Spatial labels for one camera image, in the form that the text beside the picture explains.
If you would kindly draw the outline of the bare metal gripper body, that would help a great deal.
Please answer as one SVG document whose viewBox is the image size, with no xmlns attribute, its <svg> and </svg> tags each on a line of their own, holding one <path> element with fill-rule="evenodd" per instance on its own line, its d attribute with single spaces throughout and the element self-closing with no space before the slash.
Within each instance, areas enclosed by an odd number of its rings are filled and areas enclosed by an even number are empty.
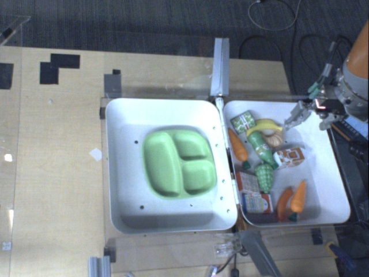
<svg viewBox="0 0 369 277">
<path fill-rule="evenodd" d="M 356 119 L 368 119 L 368 101 L 350 92 L 337 89 L 321 89 L 310 93 L 318 110 L 325 110 L 334 115 L 349 115 Z"/>
</svg>

